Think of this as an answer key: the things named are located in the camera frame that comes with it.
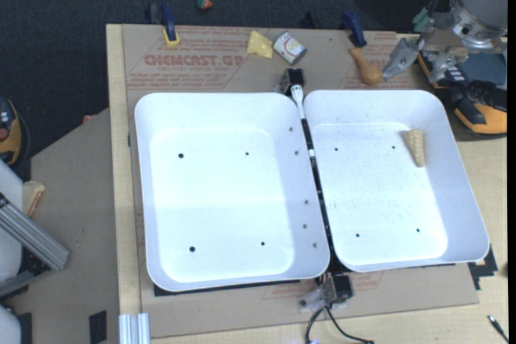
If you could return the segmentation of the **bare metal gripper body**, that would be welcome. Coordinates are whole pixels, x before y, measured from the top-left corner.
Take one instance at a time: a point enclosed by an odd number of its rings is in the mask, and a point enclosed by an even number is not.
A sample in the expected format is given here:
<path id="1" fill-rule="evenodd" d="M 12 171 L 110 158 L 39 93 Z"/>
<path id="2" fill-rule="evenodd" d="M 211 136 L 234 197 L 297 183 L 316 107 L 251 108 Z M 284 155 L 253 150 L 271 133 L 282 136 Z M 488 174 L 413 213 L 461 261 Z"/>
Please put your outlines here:
<path id="1" fill-rule="evenodd" d="M 445 71 L 472 54 L 504 53 L 504 36 L 504 29 L 486 26 L 469 15 L 435 13 L 422 31 L 418 50 L 434 71 Z"/>

